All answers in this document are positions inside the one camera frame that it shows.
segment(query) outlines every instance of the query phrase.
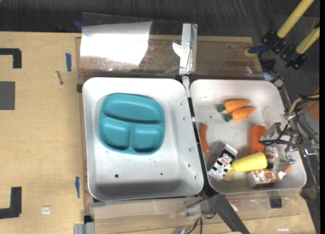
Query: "teal divided tray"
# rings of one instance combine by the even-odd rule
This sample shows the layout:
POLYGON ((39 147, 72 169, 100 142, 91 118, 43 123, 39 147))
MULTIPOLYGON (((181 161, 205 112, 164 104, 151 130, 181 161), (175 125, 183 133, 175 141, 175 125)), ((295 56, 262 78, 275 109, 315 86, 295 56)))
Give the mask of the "teal divided tray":
POLYGON ((151 98, 114 93, 101 106, 99 137, 108 149, 149 155, 161 147, 165 136, 165 113, 151 98))

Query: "yellow tube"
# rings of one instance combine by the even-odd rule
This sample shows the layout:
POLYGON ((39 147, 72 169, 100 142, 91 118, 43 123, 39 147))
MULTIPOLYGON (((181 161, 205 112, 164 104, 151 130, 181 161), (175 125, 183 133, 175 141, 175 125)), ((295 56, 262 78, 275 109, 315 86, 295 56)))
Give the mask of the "yellow tube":
POLYGON ((295 10, 291 13, 285 23, 278 30, 277 35, 280 38, 285 38, 285 36, 290 32, 293 26, 298 22, 301 16, 306 12, 306 10, 314 1, 315 0, 301 0, 295 10))
POLYGON ((320 26, 317 28, 314 28, 305 37, 305 39, 302 40, 302 42, 296 48, 297 53, 304 54, 309 49, 309 47, 311 47, 311 45, 313 43, 315 43, 315 41, 319 38, 319 36, 320 36, 320 26))

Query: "dark floor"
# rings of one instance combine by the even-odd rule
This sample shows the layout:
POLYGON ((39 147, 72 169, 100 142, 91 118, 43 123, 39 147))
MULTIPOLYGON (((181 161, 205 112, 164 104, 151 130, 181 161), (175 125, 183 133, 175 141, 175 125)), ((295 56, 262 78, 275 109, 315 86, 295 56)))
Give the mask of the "dark floor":
MULTIPOLYGON (((199 35, 250 36, 256 45, 268 31, 277 30, 300 0, 3 0, 0 30, 78 32, 75 19, 98 13, 199 24, 199 35)), ((298 45, 320 19, 320 0, 306 11, 287 39, 298 45)), ((319 40, 306 52, 308 61, 298 70, 283 69, 277 58, 275 71, 282 76, 291 101, 310 95, 319 85, 319 40)))

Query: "gray square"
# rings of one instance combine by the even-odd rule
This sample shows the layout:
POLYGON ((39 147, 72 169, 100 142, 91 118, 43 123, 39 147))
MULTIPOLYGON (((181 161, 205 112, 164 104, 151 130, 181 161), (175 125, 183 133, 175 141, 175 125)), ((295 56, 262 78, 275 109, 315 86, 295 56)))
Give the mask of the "gray square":
POLYGON ((0 82, 0 110, 15 110, 16 82, 0 82))

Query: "screw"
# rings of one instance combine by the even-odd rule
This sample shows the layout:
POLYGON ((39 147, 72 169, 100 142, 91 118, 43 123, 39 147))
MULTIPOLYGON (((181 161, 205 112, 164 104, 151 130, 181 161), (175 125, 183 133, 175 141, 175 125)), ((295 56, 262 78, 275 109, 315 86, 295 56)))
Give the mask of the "screw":
POLYGON ((63 81, 62 81, 62 79, 61 79, 60 72, 59 72, 59 71, 56 71, 55 73, 56 73, 57 77, 59 78, 59 82, 60 82, 60 84, 62 85, 62 84, 63 84, 63 81))

